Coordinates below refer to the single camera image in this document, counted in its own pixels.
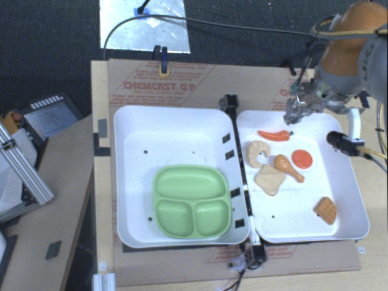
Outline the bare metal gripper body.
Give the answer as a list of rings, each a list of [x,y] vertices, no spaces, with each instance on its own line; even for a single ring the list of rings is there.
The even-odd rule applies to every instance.
[[[310,104],[311,112],[341,112],[349,97],[332,90],[324,82],[302,82],[298,87],[298,104]]]

